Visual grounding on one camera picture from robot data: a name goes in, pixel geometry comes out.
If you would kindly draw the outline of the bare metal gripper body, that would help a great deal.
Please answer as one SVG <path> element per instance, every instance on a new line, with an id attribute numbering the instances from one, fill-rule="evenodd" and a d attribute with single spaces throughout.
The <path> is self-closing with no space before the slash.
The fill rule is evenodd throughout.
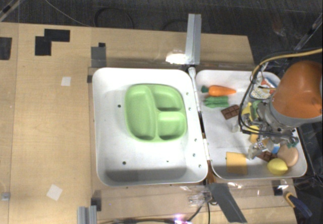
<path id="1" fill-rule="evenodd" d="M 281 124 L 268 124 L 266 122 L 256 122 L 259 128 L 256 139 L 257 148 L 269 148 L 269 141 L 274 144 L 287 144 L 289 148 L 295 147 L 299 143 L 299 138 L 295 127 L 284 126 Z"/>

